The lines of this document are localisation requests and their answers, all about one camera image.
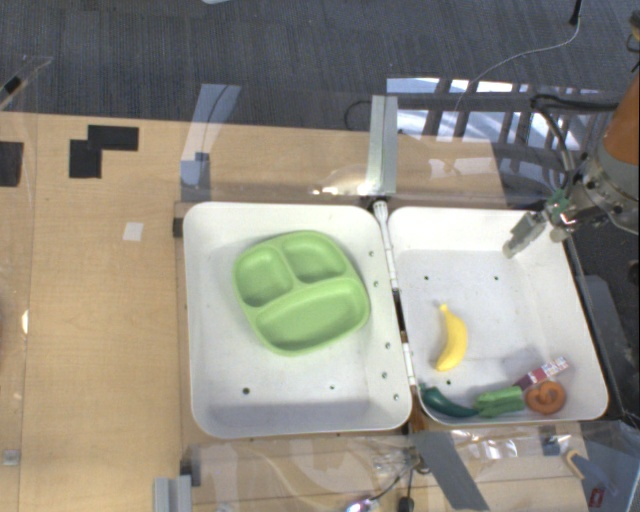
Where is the white plastic tray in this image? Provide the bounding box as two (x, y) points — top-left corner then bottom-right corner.
(182, 201), (414, 440)
(387, 206), (610, 428)

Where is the yellow banana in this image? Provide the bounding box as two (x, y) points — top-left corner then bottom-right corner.
(433, 302), (470, 373)

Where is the thin black and white rod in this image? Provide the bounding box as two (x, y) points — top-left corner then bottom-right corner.
(372, 199), (419, 389)

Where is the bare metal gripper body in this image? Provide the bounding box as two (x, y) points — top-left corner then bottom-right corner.
(549, 167), (640, 242)

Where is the green divided plate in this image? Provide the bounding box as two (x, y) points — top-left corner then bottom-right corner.
(231, 229), (372, 358)

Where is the light green pea pod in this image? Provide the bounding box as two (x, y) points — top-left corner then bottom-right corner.
(473, 385), (528, 420)

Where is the orange pretzel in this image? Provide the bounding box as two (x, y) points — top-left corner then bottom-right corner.
(524, 379), (568, 416)

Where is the maroon and white carton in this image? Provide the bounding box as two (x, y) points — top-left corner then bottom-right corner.
(514, 355), (571, 392)

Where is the dark green chili pepper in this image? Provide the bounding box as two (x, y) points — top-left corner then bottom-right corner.
(418, 383), (481, 419)

